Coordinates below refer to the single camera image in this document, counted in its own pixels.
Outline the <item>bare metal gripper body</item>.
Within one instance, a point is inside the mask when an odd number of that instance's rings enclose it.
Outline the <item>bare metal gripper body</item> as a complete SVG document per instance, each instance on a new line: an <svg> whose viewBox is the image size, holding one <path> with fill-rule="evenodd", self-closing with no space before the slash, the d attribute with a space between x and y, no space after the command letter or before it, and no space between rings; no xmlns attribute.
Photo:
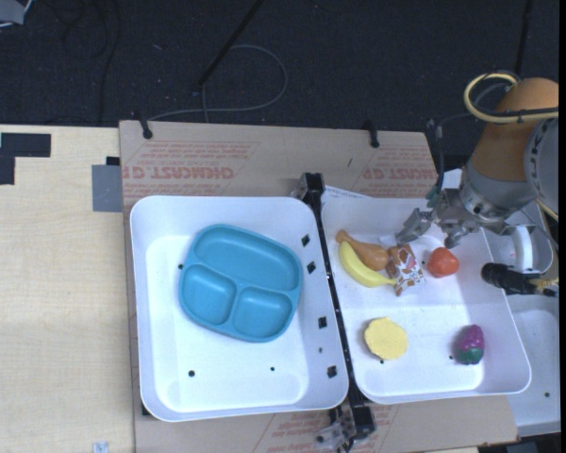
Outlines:
<svg viewBox="0 0 566 453"><path fill-rule="evenodd" d="M503 233L508 213L470 186L444 188L430 199L434 222L450 236L466 235L486 228Z"/></svg>

